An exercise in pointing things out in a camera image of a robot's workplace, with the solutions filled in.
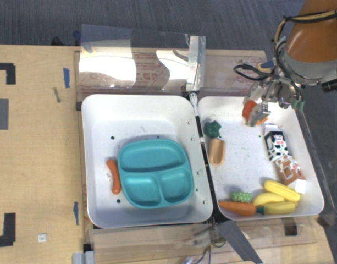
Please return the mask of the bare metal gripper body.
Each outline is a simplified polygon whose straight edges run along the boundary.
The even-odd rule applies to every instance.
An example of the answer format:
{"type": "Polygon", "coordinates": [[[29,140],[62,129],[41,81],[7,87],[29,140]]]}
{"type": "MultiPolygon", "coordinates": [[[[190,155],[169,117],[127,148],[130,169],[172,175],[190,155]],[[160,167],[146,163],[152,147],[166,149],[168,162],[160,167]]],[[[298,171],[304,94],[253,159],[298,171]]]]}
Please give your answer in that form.
{"type": "Polygon", "coordinates": [[[290,107],[295,98],[295,88],[288,78],[268,77],[255,86],[255,102],[259,105],[277,103],[280,107],[290,107]]]}

